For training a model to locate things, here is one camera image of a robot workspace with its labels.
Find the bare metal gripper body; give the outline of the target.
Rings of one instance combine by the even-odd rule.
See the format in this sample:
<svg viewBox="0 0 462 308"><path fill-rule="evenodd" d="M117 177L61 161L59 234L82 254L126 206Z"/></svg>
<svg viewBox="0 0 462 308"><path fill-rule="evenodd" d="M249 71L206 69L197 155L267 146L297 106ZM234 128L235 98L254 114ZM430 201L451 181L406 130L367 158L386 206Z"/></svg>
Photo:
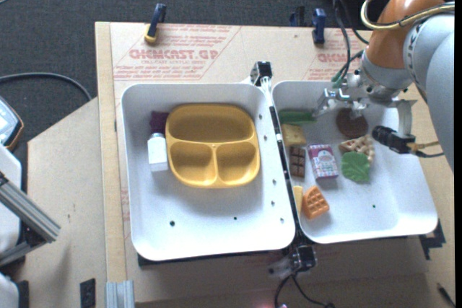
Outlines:
<svg viewBox="0 0 462 308"><path fill-rule="evenodd" d="M361 74L347 74L333 81L324 89L322 96L337 100L337 105L348 106L350 102L387 105L398 96L400 89L391 89Z"/></svg>

